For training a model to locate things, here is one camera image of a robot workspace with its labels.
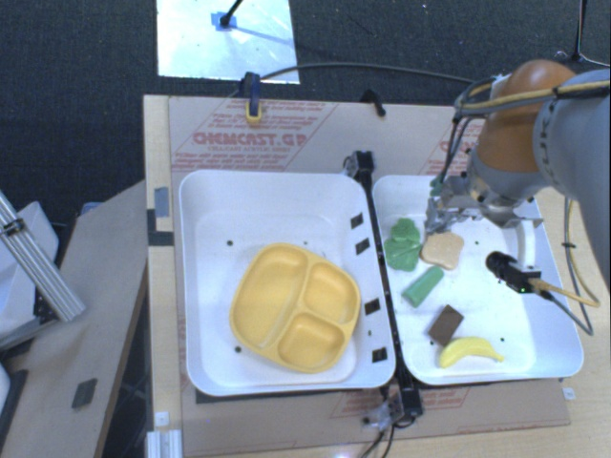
toy banana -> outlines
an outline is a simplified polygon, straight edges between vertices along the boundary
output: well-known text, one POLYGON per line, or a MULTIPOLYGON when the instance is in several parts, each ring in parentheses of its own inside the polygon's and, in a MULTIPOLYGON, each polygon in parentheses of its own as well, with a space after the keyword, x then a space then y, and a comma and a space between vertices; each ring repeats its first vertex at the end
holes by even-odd
POLYGON ((455 364, 461 358, 470 355, 487 356, 498 362, 502 362, 505 359, 502 355, 498 354, 488 340, 484 338, 458 338, 452 340, 443 348, 439 355, 439 366, 447 368, 455 364))

